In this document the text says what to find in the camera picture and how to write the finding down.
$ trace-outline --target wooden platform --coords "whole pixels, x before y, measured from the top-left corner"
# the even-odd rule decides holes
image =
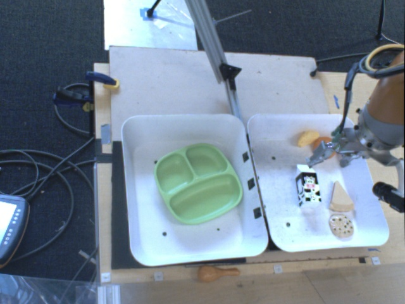
[[[95,64],[94,70],[109,73],[109,65]],[[316,77],[323,86],[330,113],[342,111],[337,109],[334,96],[342,105],[345,76],[344,73],[321,72]],[[375,84],[376,80],[365,75],[356,77],[349,112],[354,122],[355,110],[364,106]],[[100,138],[101,126],[111,123],[111,92],[101,84],[96,84],[95,106],[96,137]],[[103,153],[111,153],[110,144],[103,144],[102,149]],[[404,149],[399,148],[393,154],[404,157]],[[373,160],[368,160],[368,164],[374,182],[397,184],[394,168],[385,168]],[[404,215],[385,203],[382,206],[390,237],[381,247],[266,252],[237,265],[240,277],[224,277],[201,284],[196,280],[197,267],[111,269],[111,164],[98,163],[96,175],[101,282],[121,284],[122,303],[400,303],[403,299]],[[374,265],[372,257],[378,257],[381,264]],[[275,273],[275,265],[281,265],[281,274]],[[154,281],[156,272],[163,273],[164,281]]]

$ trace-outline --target cookie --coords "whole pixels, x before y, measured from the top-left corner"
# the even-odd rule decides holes
[[[341,239],[351,237],[354,232],[352,221],[343,214],[332,215],[329,218],[329,226],[332,233]]]

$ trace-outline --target wire bundle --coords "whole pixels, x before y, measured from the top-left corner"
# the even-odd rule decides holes
[[[374,49],[370,54],[366,55],[359,62],[359,71],[369,75],[370,77],[381,79],[384,77],[390,77],[404,71],[404,62],[396,65],[390,65],[387,67],[374,68],[371,65],[373,58],[376,58],[379,54],[387,51],[403,51],[404,45],[402,44],[388,44],[380,46]]]
[[[69,195],[70,195],[70,212],[68,215],[68,218],[65,221],[65,224],[59,231],[46,243],[44,243],[42,246],[29,251],[28,253],[24,255],[20,255],[18,257],[14,257],[12,259],[12,262],[15,262],[17,260],[21,260],[23,258],[29,257],[30,255],[33,255],[34,253],[37,253],[47,246],[49,246],[51,243],[53,243],[60,235],[65,231],[65,229],[68,227],[72,216],[73,216],[73,209],[74,209],[74,204],[75,204],[75,197],[74,193],[72,190],[71,185],[69,184],[68,180],[65,178],[63,173],[69,171],[69,170],[75,170],[79,176],[81,176],[87,185],[89,186],[90,190],[92,193],[94,192],[94,188],[92,185],[92,182],[89,180],[89,178],[84,174],[84,172],[80,169],[80,167],[84,165],[89,165],[94,163],[94,160],[88,160],[88,161],[83,161],[80,163],[72,163],[69,161],[71,157],[82,151],[84,148],[86,148],[94,138],[92,137],[89,139],[85,144],[83,144],[81,147],[79,147],[77,150],[72,152],[70,155],[68,155],[65,158],[62,158],[58,155],[54,155],[52,153],[44,152],[44,151],[36,151],[36,150],[29,150],[29,149],[11,149],[11,150],[3,150],[0,151],[0,158],[5,155],[12,155],[12,154],[21,154],[24,157],[26,157],[26,160],[1,160],[0,161],[0,166],[5,166],[5,165],[27,165],[27,166],[32,166],[35,169],[35,179],[31,183],[27,184],[26,186],[23,186],[12,193],[8,193],[10,196],[16,196],[16,197],[23,197],[25,198],[28,202],[31,201],[34,197],[36,197],[39,193],[39,191],[42,189],[44,184],[50,180],[52,177],[58,177],[61,179],[63,184],[66,186]],[[34,159],[34,155],[37,156],[45,156],[46,158],[50,158],[56,161],[59,161],[58,164],[55,167],[51,167],[49,165],[46,165],[45,163],[38,162],[37,160]],[[40,169],[45,170],[47,172],[47,175],[45,177],[40,178]]]

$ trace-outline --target cheese wedge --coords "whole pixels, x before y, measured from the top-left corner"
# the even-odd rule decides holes
[[[354,203],[346,193],[339,181],[333,185],[332,199],[330,200],[329,209],[335,212],[350,212],[354,210]]]

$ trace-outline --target clamp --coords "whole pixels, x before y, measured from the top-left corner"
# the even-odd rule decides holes
[[[86,80],[90,82],[87,84],[72,84],[67,87],[59,87],[56,93],[53,95],[53,102],[56,106],[81,106],[84,111],[93,110],[94,98],[92,93],[93,82],[103,83],[103,87],[106,89],[117,90],[120,86],[120,81],[109,77],[108,75],[87,71]],[[71,87],[89,87],[90,91],[88,94],[70,91],[68,88]]]
[[[108,75],[99,72],[87,71],[86,80],[101,82],[103,84],[103,87],[106,89],[117,90],[120,87],[120,81],[118,79],[113,79]]]

